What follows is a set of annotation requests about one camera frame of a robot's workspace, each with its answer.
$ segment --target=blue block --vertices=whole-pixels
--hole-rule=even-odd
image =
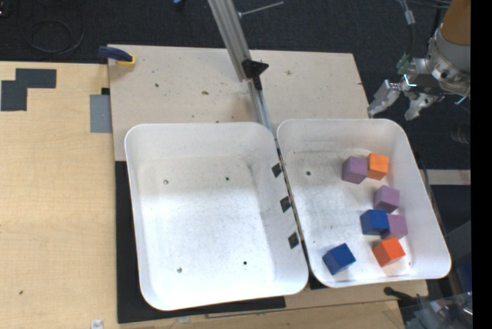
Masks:
[[[329,250],[323,256],[323,262],[326,264],[330,273],[335,275],[342,269],[345,269],[349,265],[353,264],[355,262],[355,257],[353,256],[350,248],[348,248],[347,244],[343,243]]]
[[[369,209],[361,215],[363,234],[381,235],[390,229],[387,212],[379,209]]]

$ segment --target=orange block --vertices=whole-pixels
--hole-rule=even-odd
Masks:
[[[370,153],[367,156],[367,177],[381,180],[387,175],[389,161],[386,155]]]
[[[398,238],[383,240],[372,248],[372,252],[380,266],[393,264],[405,255]]]

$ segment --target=white tray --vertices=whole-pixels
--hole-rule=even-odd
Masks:
[[[450,270],[450,255],[404,130],[386,119],[289,120],[278,128],[278,143],[315,277],[328,287],[441,278]],[[350,156],[376,152],[389,157],[381,181],[361,184],[341,179]],[[380,267],[371,248],[380,236],[362,234],[360,216],[373,208],[382,184],[400,190],[394,214],[407,220],[408,235],[400,242],[406,255]],[[347,243],[356,261],[332,275],[321,257]]]
[[[176,310],[295,294],[308,265],[273,134],[253,122],[137,125],[125,150],[141,292]]]

